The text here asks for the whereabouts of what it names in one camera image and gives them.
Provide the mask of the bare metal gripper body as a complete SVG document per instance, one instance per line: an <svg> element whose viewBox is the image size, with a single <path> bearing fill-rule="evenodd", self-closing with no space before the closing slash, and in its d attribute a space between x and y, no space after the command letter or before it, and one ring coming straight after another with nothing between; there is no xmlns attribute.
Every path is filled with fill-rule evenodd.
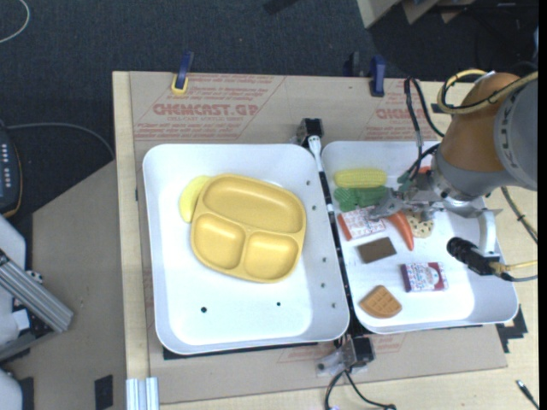
<svg viewBox="0 0 547 410"><path fill-rule="evenodd" d="M448 211L463 218L479 218L487 211L495 216L500 208L488 208L481 196L464 193L452 185L441 173L418 173L406 190L403 200L417 213L431 215Z"/></svg>

